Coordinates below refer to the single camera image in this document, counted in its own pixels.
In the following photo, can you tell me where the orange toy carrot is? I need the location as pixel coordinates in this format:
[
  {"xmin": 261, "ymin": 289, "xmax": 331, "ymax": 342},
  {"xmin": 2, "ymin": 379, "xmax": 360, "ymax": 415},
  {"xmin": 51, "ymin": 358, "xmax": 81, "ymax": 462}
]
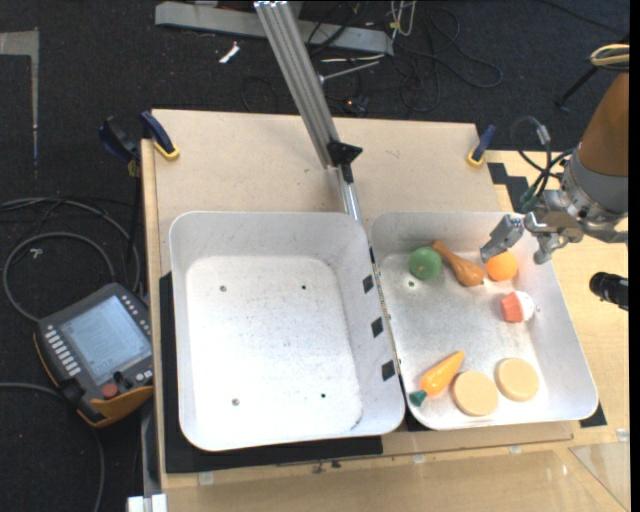
[{"xmin": 408, "ymin": 349, "xmax": 467, "ymax": 408}]

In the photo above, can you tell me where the green round toy fruit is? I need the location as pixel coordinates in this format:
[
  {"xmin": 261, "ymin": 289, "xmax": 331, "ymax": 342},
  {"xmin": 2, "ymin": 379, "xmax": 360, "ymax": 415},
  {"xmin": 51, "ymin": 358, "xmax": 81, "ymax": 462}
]
[{"xmin": 408, "ymin": 246, "xmax": 444, "ymax": 282}]

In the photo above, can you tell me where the orange toy fruit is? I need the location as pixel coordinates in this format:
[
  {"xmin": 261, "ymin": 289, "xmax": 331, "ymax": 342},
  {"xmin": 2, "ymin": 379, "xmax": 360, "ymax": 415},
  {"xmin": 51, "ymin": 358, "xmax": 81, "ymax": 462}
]
[{"xmin": 485, "ymin": 250, "xmax": 519, "ymax": 283}]

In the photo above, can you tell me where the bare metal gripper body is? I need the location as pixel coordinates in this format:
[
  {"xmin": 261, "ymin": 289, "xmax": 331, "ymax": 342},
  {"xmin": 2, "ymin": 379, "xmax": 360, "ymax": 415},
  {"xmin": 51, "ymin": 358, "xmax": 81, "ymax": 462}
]
[{"xmin": 523, "ymin": 171, "xmax": 629, "ymax": 244}]

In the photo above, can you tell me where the pale wood board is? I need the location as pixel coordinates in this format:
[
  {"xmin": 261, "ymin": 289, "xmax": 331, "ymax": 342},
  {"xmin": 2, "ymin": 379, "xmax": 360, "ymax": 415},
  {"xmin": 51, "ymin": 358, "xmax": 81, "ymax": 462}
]
[{"xmin": 149, "ymin": 108, "xmax": 575, "ymax": 489}]

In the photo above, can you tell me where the beige round biscuit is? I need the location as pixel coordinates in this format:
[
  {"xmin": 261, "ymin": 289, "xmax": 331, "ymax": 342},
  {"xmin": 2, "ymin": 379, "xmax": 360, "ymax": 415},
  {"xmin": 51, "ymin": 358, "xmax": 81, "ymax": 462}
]
[
  {"xmin": 451, "ymin": 369, "xmax": 500, "ymax": 418},
  {"xmin": 494, "ymin": 357, "xmax": 541, "ymax": 403}
]

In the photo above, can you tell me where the brown toy chicken drumstick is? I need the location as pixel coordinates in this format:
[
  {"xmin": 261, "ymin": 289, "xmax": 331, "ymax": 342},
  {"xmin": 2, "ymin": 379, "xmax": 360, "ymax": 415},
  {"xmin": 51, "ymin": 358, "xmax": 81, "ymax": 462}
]
[{"xmin": 431, "ymin": 239, "xmax": 486, "ymax": 288}]

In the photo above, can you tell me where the white plastic tray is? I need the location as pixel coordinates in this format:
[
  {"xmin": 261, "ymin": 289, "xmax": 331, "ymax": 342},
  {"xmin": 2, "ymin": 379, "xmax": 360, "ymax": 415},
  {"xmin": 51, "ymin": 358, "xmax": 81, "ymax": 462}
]
[
  {"xmin": 369, "ymin": 210, "xmax": 600, "ymax": 432},
  {"xmin": 168, "ymin": 210, "xmax": 407, "ymax": 453}
]

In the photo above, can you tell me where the pink and white toy cupcake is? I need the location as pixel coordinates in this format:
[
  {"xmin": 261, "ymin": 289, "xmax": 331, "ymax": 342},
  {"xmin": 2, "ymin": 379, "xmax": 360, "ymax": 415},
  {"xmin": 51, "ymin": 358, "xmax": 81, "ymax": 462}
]
[{"xmin": 499, "ymin": 290, "xmax": 537, "ymax": 324}]

